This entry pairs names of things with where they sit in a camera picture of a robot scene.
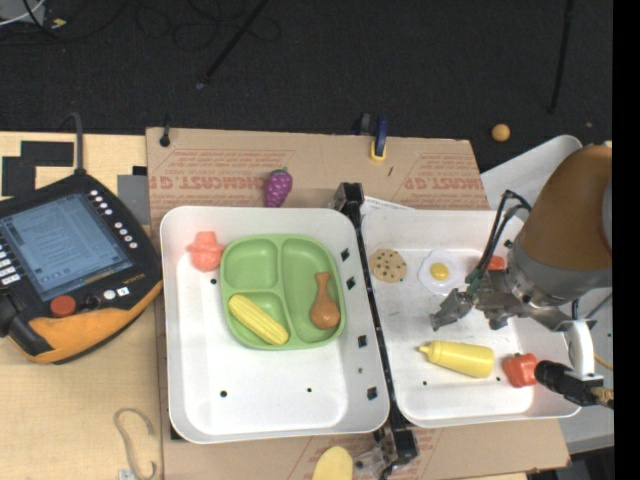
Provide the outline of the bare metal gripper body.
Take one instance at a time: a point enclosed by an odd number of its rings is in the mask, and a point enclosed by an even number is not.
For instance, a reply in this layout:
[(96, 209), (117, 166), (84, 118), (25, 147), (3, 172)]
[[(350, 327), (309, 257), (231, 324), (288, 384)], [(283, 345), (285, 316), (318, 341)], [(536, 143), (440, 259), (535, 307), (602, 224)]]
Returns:
[(549, 282), (549, 274), (537, 267), (487, 271), (471, 301), (492, 330), (505, 327), (511, 318), (528, 318), (550, 330)]

